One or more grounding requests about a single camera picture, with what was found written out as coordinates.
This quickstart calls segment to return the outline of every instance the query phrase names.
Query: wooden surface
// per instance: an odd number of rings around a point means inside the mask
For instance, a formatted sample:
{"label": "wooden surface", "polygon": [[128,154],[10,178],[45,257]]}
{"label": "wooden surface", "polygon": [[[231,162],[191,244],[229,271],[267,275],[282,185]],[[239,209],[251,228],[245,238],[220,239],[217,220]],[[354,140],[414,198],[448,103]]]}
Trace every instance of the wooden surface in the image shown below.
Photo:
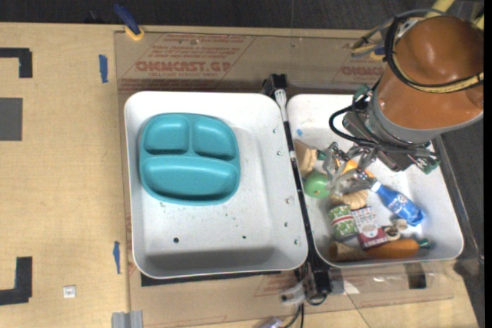
{"label": "wooden surface", "polygon": [[[34,70],[34,78],[18,78],[17,61],[0,58],[0,98],[23,98],[24,106],[22,141],[0,141],[0,289],[13,288],[16,257],[33,258],[32,298],[0,306],[0,326],[110,327],[113,312],[131,309],[116,31],[121,26],[0,24],[0,47],[30,48]],[[227,28],[226,33],[234,32],[290,34]],[[99,55],[108,57],[105,84]],[[115,241],[121,247],[120,274],[113,257]],[[365,308],[361,313],[310,313],[304,326],[477,326],[463,280],[451,269],[447,276],[452,299]],[[67,285],[76,285],[76,298],[64,299]]]}

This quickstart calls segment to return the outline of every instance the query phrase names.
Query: white plastic tray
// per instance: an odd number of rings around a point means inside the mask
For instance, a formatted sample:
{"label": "white plastic tray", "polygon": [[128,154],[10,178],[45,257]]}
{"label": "white plastic tray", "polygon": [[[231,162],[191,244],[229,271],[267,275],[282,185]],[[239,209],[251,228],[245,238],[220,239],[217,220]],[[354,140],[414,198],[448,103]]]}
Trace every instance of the white plastic tray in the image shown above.
{"label": "white plastic tray", "polygon": [[[223,204],[163,203],[138,175],[138,142],[156,114],[191,113],[229,125],[241,158],[241,182]],[[277,104],[262,94],[155,92],[125,103],[133,255],[156,279],[292,270],[308,254],[287,141]]]}
{"label": "white plastic tray", "polygon": [[[352,146],[350,141],[335,135],[329,127],[329,118],[335,112],[351,103],[350,95],[339,94],[300,94],[288,102],[288,116],[291,123],[291,133],[294,140],[320,150],[325,150],[332,142],[337,142],[339,148],[348,151]],[[344,131],[341,124],[343,115],[338,117],[335,125]],[[450,195],[438,167],[430,174],[424,174],[415,166],[405,171],[394,173],[380,161],[369,167],[374,176],[387,185],[407,195],[417,206],[421,207],[426,218],[417,227],[408,227],[403,232],[405,237],[415,239],[427,238],[431,243],[430,249],[420,249],[411,260],[363,260],[350,263],[336,263],[328,257],[328,246],[334,240],[330,220],[327,216],[329,199],[318,200],[306,195],[307,210],[314,234],[314,242],[318,254],[326,263],[336,267],[370,267],[381,264],[452,260],[461,254],[464,239],[460,230],[456,213],[450,200]],[[381,226],[390,225],[396,218],[380,201],[379,196],[370,192],[367,205],[371,205]],[[358,247],[356,239],[351,241]]]}

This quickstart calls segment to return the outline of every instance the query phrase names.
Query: bottle label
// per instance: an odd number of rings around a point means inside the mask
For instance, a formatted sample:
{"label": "bottle label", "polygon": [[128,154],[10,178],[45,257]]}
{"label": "bottle label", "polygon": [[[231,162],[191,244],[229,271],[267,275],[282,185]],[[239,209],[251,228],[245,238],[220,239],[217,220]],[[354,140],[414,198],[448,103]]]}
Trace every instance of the bottle label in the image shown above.
{"label": "bottle label", "polygon": [[397,196],[388,204],[388,208],[390,208],[396,214],[399,214],[404,206],[407,204],[408,198],[406,198],[403,194],[397,194]]}

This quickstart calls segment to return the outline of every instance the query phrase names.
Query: teal divided plate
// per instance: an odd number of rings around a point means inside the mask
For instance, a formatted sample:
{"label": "teal divided plate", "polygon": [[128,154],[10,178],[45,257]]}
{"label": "teal divided plate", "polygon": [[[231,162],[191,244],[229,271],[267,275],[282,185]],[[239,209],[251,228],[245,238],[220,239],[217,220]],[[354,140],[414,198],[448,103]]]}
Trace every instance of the teal divided plate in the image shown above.
{"label": "teal divided plate", "polygon": [[140,178],[158,200],[211,205],[239,187],[238,141],[223,121],[199,114],[160,114],[145,125],[140,140]]}

